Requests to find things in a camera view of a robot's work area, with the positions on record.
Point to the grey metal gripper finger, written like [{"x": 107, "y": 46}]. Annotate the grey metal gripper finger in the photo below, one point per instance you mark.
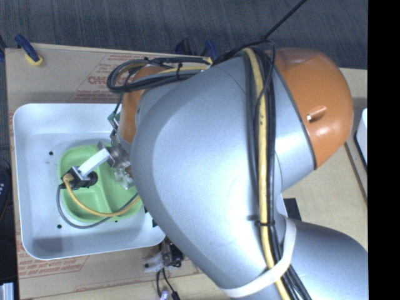
[
  {"x": 119, "y": 175},
  {"x": 127, "y": 183}
]

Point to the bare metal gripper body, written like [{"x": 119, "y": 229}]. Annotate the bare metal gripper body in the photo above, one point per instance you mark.
[{"x": 120, "y": 156}]

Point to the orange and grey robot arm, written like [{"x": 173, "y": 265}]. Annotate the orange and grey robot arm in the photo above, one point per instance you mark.
[{"x": 203, "y": 155}]

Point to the green divided plate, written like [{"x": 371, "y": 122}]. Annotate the green divided plate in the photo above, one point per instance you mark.
[{"x": 103, "y": 195}]

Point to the white plastic tray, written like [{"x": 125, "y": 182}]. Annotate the white plastic tray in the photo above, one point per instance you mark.
[{"x": 40, "y": 180}]

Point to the brown cardboard board red print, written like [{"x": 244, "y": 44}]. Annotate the brown cardboard board red print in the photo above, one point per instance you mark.
[{"x": 62, "y": 77}]

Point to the black cylinder on white bracket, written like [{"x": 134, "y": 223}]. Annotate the black cylinder on white bracket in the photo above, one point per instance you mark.
[{"x": 83, "y": 180}]

